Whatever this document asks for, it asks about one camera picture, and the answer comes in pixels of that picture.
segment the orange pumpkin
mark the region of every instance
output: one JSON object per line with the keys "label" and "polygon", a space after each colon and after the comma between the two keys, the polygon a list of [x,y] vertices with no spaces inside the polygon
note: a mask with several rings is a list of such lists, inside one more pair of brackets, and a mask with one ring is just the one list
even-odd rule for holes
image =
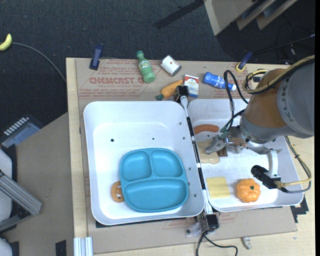
{"label": "orange pumpkin", "polygon": [[237,196],[244,203],[251,203],[258,200],[261,191],[260,185],[253,178],[244,178],[237,185]]}

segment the white tray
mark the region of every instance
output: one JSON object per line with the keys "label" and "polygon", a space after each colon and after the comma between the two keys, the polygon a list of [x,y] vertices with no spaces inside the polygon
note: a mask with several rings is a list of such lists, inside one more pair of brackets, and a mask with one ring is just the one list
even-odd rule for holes
{"label": "white tray", "polygon": [[[235,113],[246,108],[242,99],[234,100]],[[231,118],[229,101],[226,99],[197,99],[190,102],[188,111],[193,127],[203,124],[217,125],[221,129]],[[232,126],[239,124],[237,117]],[[195,135],[197,142],[206,141],[216,136],[215,132],[200,132]],[[294,166],[287,143],[283,136],[278,137],[274,142],[268,142],[265,146],[269,149],[279,150],[278,152],[278,175],[281,181],[288,183],[298,181],[299,177]],[[237,197],[236,185],[241,179],[253,178],[251,168],[260,165],[269,169],[267,155],[259,155],[250,149],[244,149],[240,154],[234,153],[227,148],[226,157],[220,157],[216,164],[203,163],[202,173],[205,181],[206,192],[209,203],[219,212],[232,212],[240,210],[271,208],[291,206],[299,204],[303,199],[303,193],[285,193],[278,189],[268,189],[262,182],[260,184],[261,195],[256,202],[244,203]],[[211,198],[207,178],[225,177],[230,197]],[[301,185],[290,186],[290,190],[301,190]]]}
{"label": "white tray", "polygon": [[[204,208],[198,167],[184,109],[173,101],[96,101],[83,113],[90,177],[91,209],[104,225],[192,217]],[[112,185],[120,180],[122,157],[144,148],[164,148],[181,159],[189,196],[177,209],[138,212],[115,202]]]}

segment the blue divided plate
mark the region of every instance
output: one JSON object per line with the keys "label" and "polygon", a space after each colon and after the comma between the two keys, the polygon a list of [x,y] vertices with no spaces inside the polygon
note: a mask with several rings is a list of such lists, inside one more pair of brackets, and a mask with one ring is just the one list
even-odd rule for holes
{"label": "blue divided plate", "polygon": [[166,148],[144,148],[126,153],[120,162],[125,202],[138,212],[163,212],[182,206],[189,196],[182,161]]}

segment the metal can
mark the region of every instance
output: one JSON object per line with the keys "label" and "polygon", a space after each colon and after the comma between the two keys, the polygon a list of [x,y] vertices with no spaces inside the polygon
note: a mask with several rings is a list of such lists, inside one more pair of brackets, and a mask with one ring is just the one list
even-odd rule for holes
{"label": "metal can", "polygon": [[172,77],[181,69],[181,66],[170,55],[161,61],[160,66]]}

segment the dark carpet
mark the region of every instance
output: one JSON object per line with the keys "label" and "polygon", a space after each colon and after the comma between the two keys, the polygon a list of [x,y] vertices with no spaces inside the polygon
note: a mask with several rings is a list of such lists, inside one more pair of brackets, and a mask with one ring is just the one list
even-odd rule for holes
{"label": "dark carpet", "polygon": [[[0,42],[13,42],[45,54],[66,76],[66,58],[103,56],[135,59],[167,55],[182,61],[240,61],[247,51],[285,45],[255,54],[249,63],[294,63],[315,53],[315,0],[299,0],[266,28],[255,21],[242,31],[235,22],[215,36],[200,4],[182,17],[166,20],[194,0],[0,0]],[[44,125],[68,111],[66,83],[39,53],[14,44],[0,51],[0,129],[24,114]]]}

